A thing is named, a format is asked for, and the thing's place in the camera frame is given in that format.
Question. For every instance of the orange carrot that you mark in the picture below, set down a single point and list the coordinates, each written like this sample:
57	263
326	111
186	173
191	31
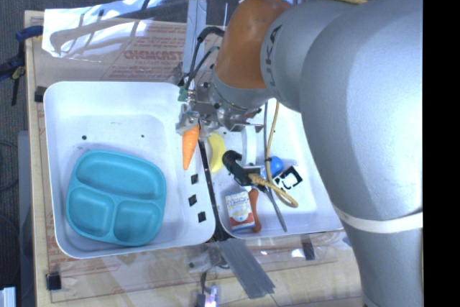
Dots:
189	147

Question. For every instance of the brown cardboard board red print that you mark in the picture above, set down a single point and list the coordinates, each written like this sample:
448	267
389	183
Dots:
108	277

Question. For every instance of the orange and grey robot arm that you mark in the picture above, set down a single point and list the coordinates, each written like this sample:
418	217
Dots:
352	100

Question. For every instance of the black cylinder on white bracket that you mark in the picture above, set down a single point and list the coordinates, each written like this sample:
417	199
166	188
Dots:
235	167

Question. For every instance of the blue round object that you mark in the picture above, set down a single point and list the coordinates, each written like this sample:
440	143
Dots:
276	165

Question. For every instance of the white and orange carton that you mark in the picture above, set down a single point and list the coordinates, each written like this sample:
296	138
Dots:
240	208

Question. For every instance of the yellow banana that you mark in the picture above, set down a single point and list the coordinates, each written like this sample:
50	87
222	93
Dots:
217	154

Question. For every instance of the blue divided plate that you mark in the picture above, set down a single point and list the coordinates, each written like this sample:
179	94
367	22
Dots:
115	197

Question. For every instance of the orange sausage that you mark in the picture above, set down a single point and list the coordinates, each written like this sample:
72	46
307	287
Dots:
256	205

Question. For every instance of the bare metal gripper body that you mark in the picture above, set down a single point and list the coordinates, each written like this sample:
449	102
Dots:
224	115

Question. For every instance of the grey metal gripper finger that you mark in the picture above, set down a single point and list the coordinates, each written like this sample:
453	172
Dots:
208	128
187	124

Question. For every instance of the white plastic tray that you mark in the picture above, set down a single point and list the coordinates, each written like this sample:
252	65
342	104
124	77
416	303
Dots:
118	111
305	197

